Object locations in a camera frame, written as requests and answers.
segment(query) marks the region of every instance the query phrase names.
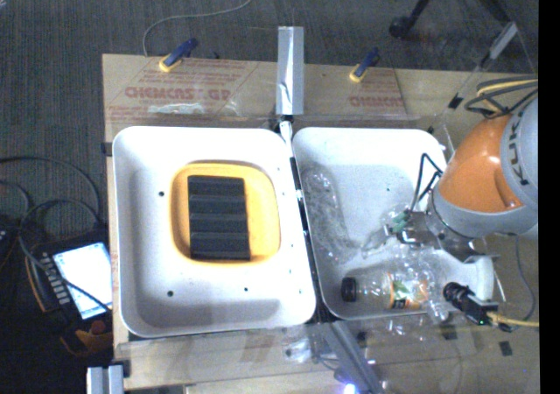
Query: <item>black connector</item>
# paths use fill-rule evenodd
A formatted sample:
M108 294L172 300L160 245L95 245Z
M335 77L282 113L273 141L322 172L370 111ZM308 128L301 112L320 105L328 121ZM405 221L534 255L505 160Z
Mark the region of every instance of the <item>black connector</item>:
M444 298L451 302L455 308L465 314L465 316L479 326L491 323L488 312L497 312L498 303L490 300L480 300L474 296L468 286L450 282L444 288Z

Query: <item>floor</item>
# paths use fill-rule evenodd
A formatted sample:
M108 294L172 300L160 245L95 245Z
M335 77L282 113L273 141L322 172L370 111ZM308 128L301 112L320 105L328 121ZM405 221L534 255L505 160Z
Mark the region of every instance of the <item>floor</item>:
M500 0L519 35L487 69L537 74L539 0ZM193 57L277 59L277 27L304 27L305 62L354 65L374 46L381 67L460 70L477 68L503 24L478 0L431 0L409 34L389 34L394 18L416 0L3 0L0 1L0 225L12 231L30 206L100 197L107 220L102 154L102 55L164 55L195 37ZM212 14L194 16L194 14ZM3 160L13 157L29 159ZM24 189L31 204L25 204ZM59 202L27 217L28 239L58 240L88 230L91 214L77 202ZM0 392L86 392L86 368L111 362L110 350L86 359L69 355L52 333L33 296L15 242L0 242ZM509 275L503 284L511 314L531 306L512 243L495 244ZM523 242L523 274L538 299L538 243ZM533 314L538 320L538 303ZM457 361L432 358L429 370L413 363L382 364L396 392L540 392L538 329L513 334L475 330L473 351ZM443 372L448 370L447 377ZM244 381L199 392L319 392L302 381ZM339 385L324 392L340 392Z

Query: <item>white cable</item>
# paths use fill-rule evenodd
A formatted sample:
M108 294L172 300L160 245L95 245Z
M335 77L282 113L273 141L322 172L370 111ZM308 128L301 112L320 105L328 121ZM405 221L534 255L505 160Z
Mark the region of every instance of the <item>white cable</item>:
M143 55L147 58L148 57L148 51L146 50L146 38L148 37L148 33L150 33L150 31L158 26L159 24L162 24L163 22L167 22L168 20L174 20L174 19L183 19L183 18L208 18L210 16L218 16L220 14L227 14L229 12L233 12L233 11L237 11L240 10L241 8L244 8L245 6L247 6L248 4L251 3L252 0L247 0L246 2L244 2L243 4L236 6L235 8L230 8L227 10L222 10L222 11L214 11L214 12L207 12L207 13L200 13L200 14L178 14L176 16L169 16L168 18L163 18L158 20L157 22L155 22L154 24L150 25L148 27L148 29L144 32L143 37L142 37L142 48L143 48Z

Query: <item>gray carpet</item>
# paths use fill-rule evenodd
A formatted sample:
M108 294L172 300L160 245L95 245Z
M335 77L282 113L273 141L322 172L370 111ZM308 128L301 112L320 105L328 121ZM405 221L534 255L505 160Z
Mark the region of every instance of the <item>gray carpet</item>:
M143 34L154 22L223 11L246 0L4 1L0 158L40 156L77 165L97 186L106 220L102 55L142 54ZM504 51L493 70L537 72L539 0L500 1L521 40ZM275 61L277 27L297 25L304 27L307 63L353 65L377 46L383 67L470 71L501 31L477 0L432 0L406 39L391 37L393 18L408 15L415 2L252 0L228 14L164 22L150 31L146 46L150 55L162 55L195 37L199 47L193 57ZM35 204L52 198L94 202L83 180L59 165L0 165L0 180L24 187ZM20 218L22 208L16 191L0 185L0 214ZM91 222L83 209L70 206L54 209L48 220L52 236L87 229ZM16 301L2 318L0 392L83 392L87 362L75 361L48 336L24 273L16 279Z

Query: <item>black ridged block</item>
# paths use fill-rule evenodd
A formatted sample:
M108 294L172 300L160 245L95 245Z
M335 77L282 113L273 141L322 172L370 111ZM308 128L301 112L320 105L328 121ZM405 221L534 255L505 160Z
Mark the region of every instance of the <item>black ridged block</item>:
M250 260L242 178L189 176L191 258Z

